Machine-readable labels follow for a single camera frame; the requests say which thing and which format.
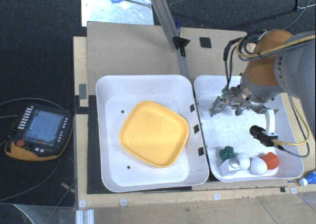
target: wooden table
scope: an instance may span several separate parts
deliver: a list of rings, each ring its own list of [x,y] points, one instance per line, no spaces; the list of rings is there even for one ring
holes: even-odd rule
[[[186,47],[191,81],[199,75],[224,75],[224,47],[228,41],[244,35],[244,32],[237,31],[182,28],[182,36],[191,40]],[[161,27],[90,23],[87,36],[74,37],[76,95],[79,95],[80,84],[81,88],[83,84],[87,86],[88,95],[95,94],[93,84],[103,75],[149,74],[150,71],[153,74],[179,74],[176,53],[171,52]],[[202,48],[199,37],[211,38],[212,48]],[[101,62],[111,64],[103,64],[95,71],[90,69],[88,72],[88,55],[91,53],[100,57]],[[233,73],[237,75],[244,68],[245,63],[235,59]],[[88,106],[88,95],[81,95],[81,107]],[[282,98],[294,137],[302,141],[286,95]],[[87,123],[88,115],[75,115],[78,208],[94,209],[96,220],[106,218],[106,223],[210,223],[211,220],[226,222],[227,218],[234,217],[235,223],[292,223],[295,218],[303,223],[316,217],[316,185],[301,187],[297,180],[290,183],[284,179],[207,182],[193,187],[192,191],[182,192],[87,194]],[[311,154],[303,159],[305,172],[316,168],[315,141],[312,136],[309,142]],[[299,146],[299,151],[305,153],[306,147]],[[128,207],[120,207],[122,199],[127,200]]]

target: dark carpet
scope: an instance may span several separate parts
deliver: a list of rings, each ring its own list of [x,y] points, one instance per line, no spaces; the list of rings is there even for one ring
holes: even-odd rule
[[[253,31],[284,28],[302,12],[295,0],[168,0],[183,27]],[[308,0],[300,0],[304,6]],[[73,36],[85,36],[80,0],[0,0],[0,102],[37,97],[74,110]],[[305,11],[288,30],[315,29],[315,7]],[[0,107],[0,116],[16,114],[25,103]],[[0,120],[0,143],[13,120]],[[45,179],[58,160],[32,163],[11,159],[0,147],[0,200],[29,189]],[[40,187],[6,203],[56,205],[74,176],[74,148],[70,142],[56,173]],[[62,206],[71,206],[69,193]]]

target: yellow cable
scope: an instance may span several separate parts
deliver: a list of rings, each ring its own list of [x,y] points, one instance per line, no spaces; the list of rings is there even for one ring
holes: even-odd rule
[[[308,36],[308,37],[304,37],[304,38],[300,38],[298,40],[294,40],[294,41],[291,41],[289,43],[286,43],[286,44],[283,44],[283,45],[280,45],[278,47],[275,47],[275,48],[272,48],[272,49],[268,49],[268,50],[265,50],[263,52],[260,52],[260,53],[256,53],[256,54],[243,54],[241,51],[238,50],[239,48],[239,45],[243,42],[244,38],[241,39],[239,41],[239,43],[237,44],[237,47],[236,47],[236,52],[239,56],[241,57],[244,57],[244,58],[247,58],[247,59],[250,59],[250,58],[254,58],[254,57],[260,57],[260,56],[264,56],[266,54],[269,54],[271,52],[275,52],[275,51],[278,51],[280,49],[284,49],[284,48],[288,48],[288,47],[291,47],[291,46],[294,46],[294,45],[297,45],[297,44],[300,44],[300,43],[303,43],[303,42],[306,42],[306,41],[309,41],[309,40],[313,40],[315,39],[315,35],[313,36]]]
[[[283,142],[283,141],[280,141],[280,140],[277,140],[277,139],[273,139],[272,142],[275,144],[275,145],[292,145],[292,146],[300,146],[300,145],[303,145],[303,144],[306,144],[306,142],[308,141],[308,137],[310,135],[310,131],[308,129],[308,126],[306,124],[306,122],[303,120],[303,117],[301,115],[301,113],[299,112],[299,110],[297,109],[295,103],[294,103],[294,100],[292,98],[292,96],[290,97],[292,103],[293,103],[293,106],[294,106],[294,109],[296,111],[296,113],[298,114],[302,124],[304,125],[305,129],[306,129],[306,139],[304,141],[302,141],[301,143],[287,143],[287,142]]]

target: emergency stop button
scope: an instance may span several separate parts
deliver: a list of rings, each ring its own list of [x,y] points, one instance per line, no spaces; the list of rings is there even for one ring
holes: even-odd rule
[[[25,145],[25,141],[23,141],[23,140],[18,140],[18,141],[15,142],[15,145],[18,146],[18,147],[20,147],[20,148],[23,148],[24,145]]]

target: yellow plate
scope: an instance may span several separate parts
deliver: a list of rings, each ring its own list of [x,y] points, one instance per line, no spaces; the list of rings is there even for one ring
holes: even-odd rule
[[[119,141],[125,150],[155,167],[172,165],[189,136],[186,120],[153,101],[138,103],[124,122]]]

